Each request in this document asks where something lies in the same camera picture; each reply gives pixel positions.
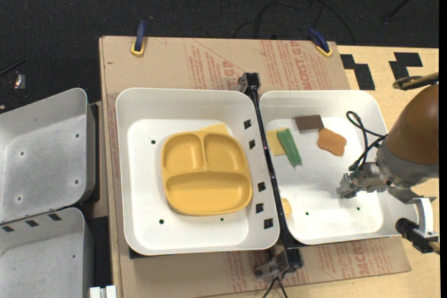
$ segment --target yellow clamp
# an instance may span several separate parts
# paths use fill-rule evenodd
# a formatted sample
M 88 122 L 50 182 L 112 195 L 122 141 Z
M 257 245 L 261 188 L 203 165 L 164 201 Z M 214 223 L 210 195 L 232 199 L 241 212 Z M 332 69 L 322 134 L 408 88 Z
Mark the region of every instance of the yellow clamp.
M 132 42 L 132 54 L 141 57 L 143 52 L 145 51 L 145 42 L 142 42 L 140 51 L 135 50 L 135 43 L 136 40 Z
M 318 52 L 320 52 L 325 57 L 331 57 L 332 56 L 332 49 L 330 47 L 329 47 L 329 52 L 326 52 L 325 50 L 323 50 L 319 46 L 317 46 L 316 49 L 318 50 Z

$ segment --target black cable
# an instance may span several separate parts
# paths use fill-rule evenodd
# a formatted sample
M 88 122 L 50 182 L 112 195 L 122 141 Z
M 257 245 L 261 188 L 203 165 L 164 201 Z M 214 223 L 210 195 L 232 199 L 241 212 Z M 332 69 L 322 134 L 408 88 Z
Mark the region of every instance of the black cable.
M 0 68 L 0 76 L 4 73 L 7 73 L 8 71 L 11 71 L 13 68 L 19 66 L 20 64 L 23 64 L 25 62 L 25 58 L 26 56 L 20 57 L 20 59 L 15 60 L 14 62 L 11 62 L 10 64 Z
M 192 5 L 188 2 L 188 0 L 184 0 L 184 2 L 189 7 L 189 10 L 191 11 L 191 14 L 193 14 L 193 7 L 192 7 Z M 202 22 L 198 22 L 198 23 L 202 27 L 202 29 L 204 29 L 208 33 L 209 36 L 211 36 L 212 38 L 215 38 L 215 36 L 211 33 L 211 31 L 208 30 L 208 28 L 204 24 L 202 24 Z
M 357 123 L 351 118 L 351 116 L 353 116 L 356 119 Z M 367 155 L 368 155 L 369 151 L 372 148 L 377 147 L 379 145 L 379 143 L 386 138 L 387 135 L 382 135 L 382 134 L 378 134 L 378 133 L 367 130 L 365 128 L 365 126 L 363 125 L 363 122 L 362 122 L 362 119 L 360 118 L 360 116 L 353 111 L 346 112 L 346 117 L 354 126 L 356 126 L 357 128 L 359 128 L 362 131 L 362 135 L 363 135 L 365 150 L 358 157 L 358 159 L 349 167 L 350 171 L 359 172 L 363 169 L 363 166 L 366 163 Z M 375 135 L 378 138 L 375 141 L 373 141 L 373 143 L 368 144 L 368 140 L 367 140 L 367 136 L 366 136 L 367 133 Z
M 346 22 L 346 20 L 338 13 L 338 11 L 336 11 L 330 4 L 328 4 L 326 1 L 324 0 L 318 0 L 320 1 L 322 4 L 324 4 L 325 6 L 327 6 L 342 22 L 343 24 L 346 26 L 346 28 L 348 29 L 351 38 L 352 38 L 352 42 L 356 43 L 356 38 L 354 37 L 353 32 L 351 31 L 351 28 L 349 27 L 348 23 Z
M 261 27 L 261 19 L 263 14 L 271 8 L 273 5 L 275 5 L 280 0 L 274 0 L 272 3 L 267 4 L 264 6 L 261 11 L 257 14 L 256 19 L 254 21 L 255 27 L 254 27 L 254 38 L 258 38 L 259 29 Z
M 356 123 L 356 122 L 350 117 L 351 115 L 354 116 L 354 117 L 357 119 L 357 122 L 358 122 L 358 123 Z M 378 133 L 375 133 L 375 132 L 372 132 L 372 131 L 366 129 L 366 128 L 363 126 L 362 119 L 359 117 L 359 115 L 358 115 L 357 113 L 355 113 L 355 112 L 353 112 L 353 111 L 348 111 L 348 112 L 346 112 L 346 117 L 348 118 L 348 120 L 349 120 L 354 126 L 356 126 L 357 128 L 361 129 L 362 131 L 365 131 L 366 133 L 375 135 L 376 137 L 385 137 L 385 135 L 378 134 Z
M 263 22 L 269 23 L 269 24 L 278 24 L 278 25 L 283 25 L 285 27 L 290 27 L 293 28 L 295 30 L 301 30 L 300 28 L 296 27 L 296 25 L 294 24 L 289 24 L 288 22 L 274 22 L 274 21 L 270 21 L 270 20 L 263 20 Z M 236 34 L 243 28 L 246 27 L 248 25 L 252 25 L 255 24 L 255 22 L 245 22 L 244 24 L 240 25 L 234 32 L 233 35 L 231 36 L 231 38 L 236 38 Z
M 272 282 L 271 282 L 270 285 L 268 286 L 268 289 L 265 291 L 265 293 L 264 293 L 264 295 L 263 295 L 262 298 L 266 298 L 266 297 L 268 296 L 268 294 L 270 293 L 270 291 L 273 289 L 273 286 L 274 286 L 274 283 L 275 283 L 275 282 L 278 282 L 278 285 L 279 285 L 279 287 L 281 288 L 281 290 L 282 290 L 282 292 L 283 292 L 283 294 L 284 294 L 284 297 L 285 297 L 285 298 L 288 298 L 287 293 L 286 293 L 286 290 L 284 289 L 284 286 L 283 286 L 282 283 L 281 283 L 281 281 L 284 279 L 284 276 L 286 275 L 286 273 L 287 273 L 287 271 L 284 272 L 284 273 L 282 274 L 282 277 L 281 277 L 281 278 L 280 278 L 280 277 L 274 277 L 274 278 L 272 279 Z

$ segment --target small yellow object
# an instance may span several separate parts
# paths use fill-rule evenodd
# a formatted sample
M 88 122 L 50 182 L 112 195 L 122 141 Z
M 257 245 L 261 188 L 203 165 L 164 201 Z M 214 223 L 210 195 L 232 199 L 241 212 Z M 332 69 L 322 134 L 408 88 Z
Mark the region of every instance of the small yellow object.
M 318 52 L 320 52 L 323 56 L 326 57 L 331 57 L 332 56 L 332 49 L 329 48 L 329 52 L 326 52 L 325 50 L 323 50 L 321 47 L 317 46 L 316 49 L 318 50 Z
M 281 142 L 278 139 L 278 132 L 282 132 L 286 130 L 287 128 L 278 128 L 278 129 L 272 129 L 270 131 L 267 131 L 267 142 L 270 150 L 272 151 L 272 154 L 274 156 L 285 156 L 286 151 L 284 150 L 283 146 L 281 145 Z
M 201 128 L 200 130 L 205 132 L 230 134 L 230 132 L 228 132 L 228 128 L 226 128 L 225 123 L 212 124 L 211 126 Z
M 161 152 L 169 205 L 192 216 L 239 211 L 252 198 L 247 157 L 231 135 L 195 131 L 171 135 Z
M 290 218 L 292 215 L 291 203 L 286 198 L 281 198 L 282 209 L 286 218 Z
M 132 42 L 132 49 L 131 49 L 132 50 L 132 54 L 135 55 L 135 56 L 141 57 L 143 52 L 145 51 L 145 42 L 144 41 L 142 42 L 140 51 L 135 50 L 135 43 L 136 43 L 136 41 Z

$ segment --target yellow plate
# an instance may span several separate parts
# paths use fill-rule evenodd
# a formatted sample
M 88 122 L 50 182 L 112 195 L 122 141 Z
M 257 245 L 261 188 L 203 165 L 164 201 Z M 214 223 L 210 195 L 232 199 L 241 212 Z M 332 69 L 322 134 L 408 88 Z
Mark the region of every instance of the yellow plate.
M 244 149 L 221 132 L 183 132 L 162 148 L 163 187 L 182 214 L 222 215 L 246 207 L 253 195 Z

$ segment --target black carpet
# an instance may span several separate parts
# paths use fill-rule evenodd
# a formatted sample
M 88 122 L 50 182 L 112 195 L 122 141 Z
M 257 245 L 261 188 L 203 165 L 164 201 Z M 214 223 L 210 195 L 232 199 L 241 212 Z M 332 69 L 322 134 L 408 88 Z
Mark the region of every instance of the black carpet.
M 439 0 L 1 0 L 0 68 L 5 110 L 72 87 L 100 99 L 98 38 L 147 36 L 306 39 L 315 27 L 340 45 L 439 47 Z M 26 88 L 13 89 L 17 72 Z

